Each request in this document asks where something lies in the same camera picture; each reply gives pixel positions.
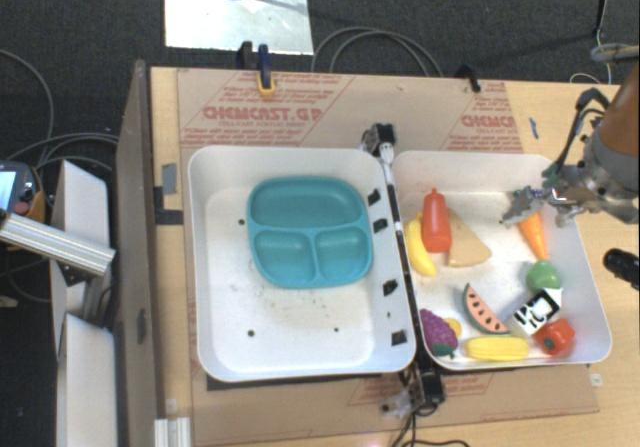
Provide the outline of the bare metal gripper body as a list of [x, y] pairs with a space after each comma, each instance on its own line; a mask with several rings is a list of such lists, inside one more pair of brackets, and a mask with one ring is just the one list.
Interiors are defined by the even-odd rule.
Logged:
[[579, 205], [583, 213], [606, 213], [626, 225], [639, 224], [635, 204], [638, 192], [613, 180], [604, 170], [563, 168], [545, 178], [546, 201], [556, 209], [560, 205]]

